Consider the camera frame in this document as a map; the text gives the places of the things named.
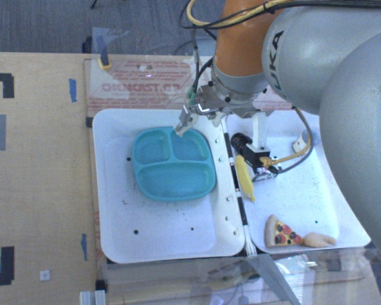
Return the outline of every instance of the blue tray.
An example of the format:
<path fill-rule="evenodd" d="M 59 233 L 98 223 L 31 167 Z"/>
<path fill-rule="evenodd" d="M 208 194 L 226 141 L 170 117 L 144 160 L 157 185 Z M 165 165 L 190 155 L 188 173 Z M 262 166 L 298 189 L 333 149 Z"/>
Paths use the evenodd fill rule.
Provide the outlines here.
<path fill-rule="evenodd" d="M 133 143 L 137 185 L 159 201 L 185 201 L 207 195 L 216 172 L 206 139 L 196 130 L 178 137 L 172 127 L 142 131 Z"/>

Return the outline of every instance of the pizza slice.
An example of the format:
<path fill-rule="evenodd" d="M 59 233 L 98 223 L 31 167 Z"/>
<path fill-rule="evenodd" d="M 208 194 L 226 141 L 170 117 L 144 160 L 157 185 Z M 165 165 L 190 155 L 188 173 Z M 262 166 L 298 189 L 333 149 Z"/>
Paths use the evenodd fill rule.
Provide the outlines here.
<path fill-rule="evenodd" d="M 294 232 L 290 226 L 281 222 L 275 215 L 269 216 L 265 223 L 265 244 L 267 247 L 287 247 L 300 245 L 303 238 Z"/>

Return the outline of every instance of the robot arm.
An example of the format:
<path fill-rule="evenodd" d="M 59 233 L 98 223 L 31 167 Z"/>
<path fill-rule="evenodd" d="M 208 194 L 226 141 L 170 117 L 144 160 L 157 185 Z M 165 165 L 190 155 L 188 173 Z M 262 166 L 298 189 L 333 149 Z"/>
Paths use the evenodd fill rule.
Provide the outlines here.
<path fill-rule="evenodd" d="M 211 81 L 192 92 L 176 130 L 199 115 L 214 125 L 227 114 L 252 117 L 269 84 L 319 115 L 331 171 L 381 251 L 381 0 L 347 1 L 226 0 Z"/>

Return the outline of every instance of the blue mark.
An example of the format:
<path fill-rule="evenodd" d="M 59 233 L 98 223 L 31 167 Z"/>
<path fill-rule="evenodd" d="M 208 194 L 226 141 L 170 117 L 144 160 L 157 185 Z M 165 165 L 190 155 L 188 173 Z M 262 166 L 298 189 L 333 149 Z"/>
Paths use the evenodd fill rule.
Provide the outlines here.
<path fill-rule="evenodd" d="M 72 103 L 76 102 L 76 80 L 69 79 L 69 93 Z"/>
<path fill-rule="evenodd" d="M 84 260 L 87 261 L 88 260 L 88 242 L 86 241 L 86 234 L 82 234 L 81 245 L 82 245 Z"/>

